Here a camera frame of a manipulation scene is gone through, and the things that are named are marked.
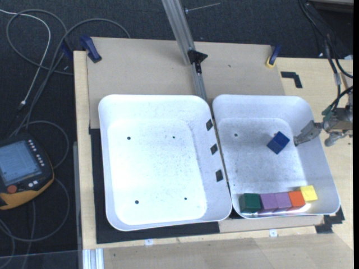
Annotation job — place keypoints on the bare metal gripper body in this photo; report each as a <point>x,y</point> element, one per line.
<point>340,120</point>

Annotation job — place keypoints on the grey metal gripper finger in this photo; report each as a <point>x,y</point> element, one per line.
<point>308,132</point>
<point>335,138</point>

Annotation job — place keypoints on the blue cube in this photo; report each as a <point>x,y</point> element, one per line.
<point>277,143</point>

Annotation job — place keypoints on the yellow cube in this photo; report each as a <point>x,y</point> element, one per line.
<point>309,193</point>

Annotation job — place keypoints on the white plastic tray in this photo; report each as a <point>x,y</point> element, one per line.
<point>157,172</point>
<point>261,172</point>

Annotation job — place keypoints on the orange cube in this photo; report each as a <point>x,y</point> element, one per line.
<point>296,198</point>

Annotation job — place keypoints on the purple cube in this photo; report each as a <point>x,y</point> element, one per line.
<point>268,201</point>
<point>283,199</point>

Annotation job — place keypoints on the green cube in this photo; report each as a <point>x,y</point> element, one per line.
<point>250,202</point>

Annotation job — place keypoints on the brown cardboard board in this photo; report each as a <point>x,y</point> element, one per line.
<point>146,71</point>

